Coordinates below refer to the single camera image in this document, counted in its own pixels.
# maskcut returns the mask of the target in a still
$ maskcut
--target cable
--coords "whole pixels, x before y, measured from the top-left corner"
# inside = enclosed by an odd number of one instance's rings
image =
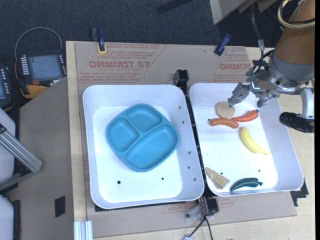
[[[253,4],[250,5],[250,14],[251,14],[251,21],[252,21],[252,26],[253,26],[253,30],[256,34],[256,37],[258,38],[258,40],[262,40],[262,36],[260,34],[260,31],[257,27],[257,23],[256,23],[256,16],[255,16],[255,8],[253,6]]]
[[[206,223],[208,224],[209,233],[210,233],[210,239],[214,240],[214,237],[212,236],[212,232],[211,232],[211,228],[210,228],[210,224],[209,224],[209,221],[207,219],[207,216],[205,216],[204,218],[205,218]]]
[[[214,240],[213,239],[213,236],[212,236],[212,232],[211,232],[211,228],[210,228],[210,224],[209,224],[209,221],[207,219],[207,215],[204,215],[203,216],[203,219],[201,220],[201,222],[199,223],[198,226],[196,226],[196,228],[192,231],[192,233],[190,235],[188,235],[187,237],[185,237],[184,239],[190,239],[190,237],[198,230],[198,228],[200,228],[200,226],[204,223],[204,221],[206,221],[208,227],[209,227],[209,232],[210,232],[210,238],[211,240]]]
[[[259,59],[259,60],[255,63],[255,65],[249,70],[250,75],[251,75],[251,74],[257,74],[257,73],[260,71],[261,67],[262,67],[263,64],[264,64],[264,58],[267,57],[267,56],[268,56],[268,57],[271,56],[271,54],[273,53],[273,51],[274,51],[274,50],[270,50],[270,51],[268,51],[267,53],[264,53],[263,51],[261,51],[261,57],[260,57],[260,59]]]
[[[19,45],[21,39],[22,39],[26,34],[32,32],[32,31],[35,31],[35,30],[48,30],[48,31],[51,31],[52,33],[54,33],[54,34],[58,37],[58,39],[59,39],[59,41],[60,41],[60,50],[62,50],[62,48],[63,48],[63,42],[62,42],[62,39],[61,39],[60,35],[59,35],[57,32],[55,32],[54,30],[52,30],[51,28],[44,27],[44,26],[39,26],[39,27],[34,27],[34,28],[31,28],[31,29],[27,30],[26,32],[24,32],[24,33],[18,38],[18,40],[17,40],[16,43],[15,43],[15,47],[14,47],[14,58],[15,58],[15,59],[17,59],[17,49],[18,49],[18,45]]]
[[[279,22],[287,27],[287,28],[292,28],[292,29],[304,29],[304,28],[308,28],[311,26],[314,26],[316,24],[316,19],[312,18],[312,19],[308,19],[305,21],[285,21],[283,19],[283,8],[286,6],[287,3],[289,3],[292,0],[283,0],[279,6],[278,12],[277,12],[277,17]]]

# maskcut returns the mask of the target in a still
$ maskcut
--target white tray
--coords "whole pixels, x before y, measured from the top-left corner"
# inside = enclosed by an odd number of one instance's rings
[[[109,123],[127,108],[148,104],[162,113],[179,134],[178,148],[159,166],[138,172],[112,150]],[[90,193],[104,209],[184,202],[198,199],[204,181],[183,92],[176,86],[93,85],[83,93]]]
[[[208,119],[219,117],[216,104],[227,101],[236,85],[196,83],[189,90],[204,167],[230,180],[228,185],[219,189],[207,177],[210,190],[217,196],[228,197],[300,189],[304,181],[303,174],[288,129],[279,122],[282,111],[277,99],[271,99],[266,106],[257,108],[258,98],[250,92],[245,100],[234,105],[234,116],[259,110],[257,119],[240,122],[237,129],[225,125],[210,126]],[[240,137],[240,128],[243,126],[270,154],[254,154],[245,147]],[[263,184],[230,192],[234,182],[251,177],[258,178]]]

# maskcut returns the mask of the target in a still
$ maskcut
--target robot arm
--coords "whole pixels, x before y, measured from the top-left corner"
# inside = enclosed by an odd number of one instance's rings
[[[315,130],[313,117],[314,87],[307,85],[315,77],[315,8],[316,0],[301,0],[290,17],[284,21],[283,7],[291,0],[284,0],[278,10],[278,20],[286,28],[274,50],[263,54],[247,73],[249,84],[239,83],[228,98],[229,106],[244,100],[249,92],[259,98],[259,108],[267,101],[278,98],[280,94],[300,95],[302,113],[284,112],[280,122],[301,132],[312,133]]]

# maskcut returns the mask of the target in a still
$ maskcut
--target blue divided plate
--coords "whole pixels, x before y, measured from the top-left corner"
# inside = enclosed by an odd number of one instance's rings
[[[113,151],[133,170],[147,172],[179,145],[175,127],[154,107],[136,104],[114,118],[106,129]]]

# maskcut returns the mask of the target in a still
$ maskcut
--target cardboard sheet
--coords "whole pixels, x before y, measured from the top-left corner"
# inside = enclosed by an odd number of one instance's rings
[[[80,101],[84,90],[97,84],[171,84],[178,69],[188,70],[189,87],[195,83],[245,82],[245,73],[251,67],[246,48],[242,46],[226,46],[221,56],[214,53],[216,46],[211,45],[106,43],[106,46],[107,54],[101,56],[94,42],[75,44]],[[198,221],[185,219],[186,211],[196,205],[195,201],[96,210],[90,195],[83,106],[80,106],[80,121],[87,219],[93,222],[95,238],[194,227],[198,224]],[[217,197],[217,201],[219,212],[209,219],[211,224],[296,215],[288,191]]]

